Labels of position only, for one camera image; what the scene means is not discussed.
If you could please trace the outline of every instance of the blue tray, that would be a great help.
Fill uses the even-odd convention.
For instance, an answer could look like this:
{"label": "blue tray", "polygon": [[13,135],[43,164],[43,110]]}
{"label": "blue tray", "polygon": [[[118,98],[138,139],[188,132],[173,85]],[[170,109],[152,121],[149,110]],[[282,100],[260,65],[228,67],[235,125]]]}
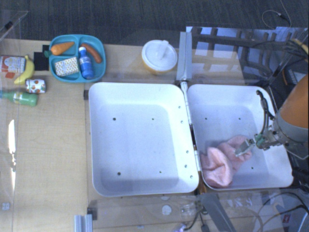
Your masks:
{"label": "blue tray", "polygon": [[[98,38],[90,35],[83,35],[83,34],[60,35],[55,37],[51,41],[49,45],[49,50],[55,44],[69,41],[75,42],[75,44],[71,48],[69,48],[67,51],[65,51],[63,54],[59,56],[51,55],[49,57],[50,71],[53,74],[53,76],[62,82],[69,82],[69,83],[91,83],[101,79],[102,76],[105,74],[106,70],[106,57],[102,42]],[[92,46],[100,54],[102,58],[102,62],[98,64],[95,62],[95,60],[90,54],[87,54],[87,56],[89,56],[91,59],[92,68],[94,71],[94,78],[89,80],[83,78],[81,71],[67,76],[57,76],[55,72],[55,63],[72,57],[77,57],[77,59],[79,59],[78,48],[82,43],[86,43]]]}

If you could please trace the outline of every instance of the toy hot dog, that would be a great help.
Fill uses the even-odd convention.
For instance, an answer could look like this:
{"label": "toy hot dog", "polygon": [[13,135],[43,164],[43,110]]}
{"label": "toy hot dog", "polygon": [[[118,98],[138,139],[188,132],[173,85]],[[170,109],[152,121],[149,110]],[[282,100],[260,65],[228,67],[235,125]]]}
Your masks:
{"label": "toy hot dog", "polygon": [[96,63],[100,64],[102,62],[100,54],[92,46],[85,43],[82,43],[81,46],[86,48],[87,52],[91,54]]}

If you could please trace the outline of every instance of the bottle label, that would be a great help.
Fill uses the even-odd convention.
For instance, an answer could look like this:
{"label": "bottle label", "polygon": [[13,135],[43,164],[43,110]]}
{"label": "bottle label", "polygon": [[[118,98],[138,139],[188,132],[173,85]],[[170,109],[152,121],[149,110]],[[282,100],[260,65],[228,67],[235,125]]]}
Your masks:
{"label": "bottle label", "polygon": [[23,98],[23,93],[21,92],[16,92],[13,96],[13,101],[16,104],[19,104],[19,101]]}
{"label": "bottle label", "polygon": [[83,57],[83,58],[79,59],[79,63],[80,63],[80,65],[86,64],[86,63],[90,63],[91,64],[91,60],[88,57]]}

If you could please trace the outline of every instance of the banana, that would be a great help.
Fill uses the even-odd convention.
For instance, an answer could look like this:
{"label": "banana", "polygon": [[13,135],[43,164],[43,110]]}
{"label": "banana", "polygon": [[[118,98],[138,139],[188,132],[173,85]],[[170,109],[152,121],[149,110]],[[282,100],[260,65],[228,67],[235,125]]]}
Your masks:
{"label": "banana", "polygon": [[28,56],[25,56],[26,59],[26,67],[25,71],[15,79],[14,84],[22,85],[25,84],[26,79],[29,79],[34,74],[34,63],[29,59]]}

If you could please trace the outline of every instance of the pink cloth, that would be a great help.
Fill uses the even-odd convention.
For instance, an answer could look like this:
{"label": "pink cloth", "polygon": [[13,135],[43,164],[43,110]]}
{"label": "pink cloth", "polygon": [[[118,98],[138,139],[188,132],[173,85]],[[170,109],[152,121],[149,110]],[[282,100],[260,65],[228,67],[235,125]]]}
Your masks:
{"label": "pink cloth", "polygon": [[200,155],[203,176],[208,185],[225,188],[232,183],[233,175],[252,156],[251,151],[239,157],[234,154],[245,140],[245,136],[236,136],[219,144],[217,148],[208,147],[207,155]]}

